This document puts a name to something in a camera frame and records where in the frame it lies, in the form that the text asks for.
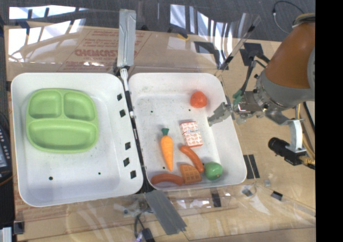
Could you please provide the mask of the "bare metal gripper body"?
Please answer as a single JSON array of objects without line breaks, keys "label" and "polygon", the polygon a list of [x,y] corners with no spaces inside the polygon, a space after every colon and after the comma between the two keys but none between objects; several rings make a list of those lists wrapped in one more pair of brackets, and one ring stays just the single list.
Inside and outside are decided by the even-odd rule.
[{"label": "bare metal gripper body", "polygon": [[269,101],[259,90],[238,90],[233,94],[233,111],[236,114],[236,123],[243,124],[248,118],[261,118],[268,109]]}]

